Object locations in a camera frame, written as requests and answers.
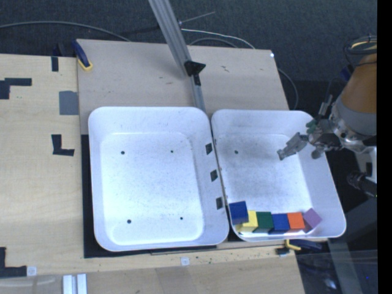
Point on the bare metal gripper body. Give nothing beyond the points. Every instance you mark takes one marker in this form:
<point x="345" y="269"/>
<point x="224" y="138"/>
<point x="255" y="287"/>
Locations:
<point x="332" y="139"/>

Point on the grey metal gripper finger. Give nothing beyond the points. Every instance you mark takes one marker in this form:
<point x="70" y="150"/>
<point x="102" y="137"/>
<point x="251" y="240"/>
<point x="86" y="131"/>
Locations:
<point x="291" y="147"/>
<point x="317" y="153"/>

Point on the yellow cube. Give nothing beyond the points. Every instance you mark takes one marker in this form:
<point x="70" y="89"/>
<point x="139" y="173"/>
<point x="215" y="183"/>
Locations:
<point x="251" y="220"/>

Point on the pale wood board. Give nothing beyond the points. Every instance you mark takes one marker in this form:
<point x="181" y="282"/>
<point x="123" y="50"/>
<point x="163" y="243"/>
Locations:
<point x="137" y="78"/>

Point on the green cube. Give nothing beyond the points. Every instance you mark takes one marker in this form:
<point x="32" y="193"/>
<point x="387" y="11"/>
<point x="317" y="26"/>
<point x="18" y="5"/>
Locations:
<point x="264" y="220"/>

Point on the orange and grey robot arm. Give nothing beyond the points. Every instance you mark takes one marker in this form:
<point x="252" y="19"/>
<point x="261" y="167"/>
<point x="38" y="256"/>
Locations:
<point x="361" y="87"/>

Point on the white plastic tray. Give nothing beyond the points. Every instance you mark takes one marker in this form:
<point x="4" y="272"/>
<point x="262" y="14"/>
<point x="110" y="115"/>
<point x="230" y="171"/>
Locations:
<point x="263" y="176"/>
<point x="150" y="182"/>

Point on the purple cube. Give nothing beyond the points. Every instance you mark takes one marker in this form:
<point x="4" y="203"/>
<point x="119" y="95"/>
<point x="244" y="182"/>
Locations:
<point x="312" y="218"/>

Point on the blue cube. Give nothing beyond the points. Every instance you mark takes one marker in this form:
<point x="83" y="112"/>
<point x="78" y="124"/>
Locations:
<point x="238" y="212"/>
<point x="280" y="222"/>

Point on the orange cube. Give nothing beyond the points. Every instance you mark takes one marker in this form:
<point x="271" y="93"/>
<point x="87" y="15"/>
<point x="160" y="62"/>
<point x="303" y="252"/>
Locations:
<point x="296" y="220"/>

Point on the black cylinder on white bracket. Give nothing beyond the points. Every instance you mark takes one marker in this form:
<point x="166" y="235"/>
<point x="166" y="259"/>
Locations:
<point x="366" y="171"/>

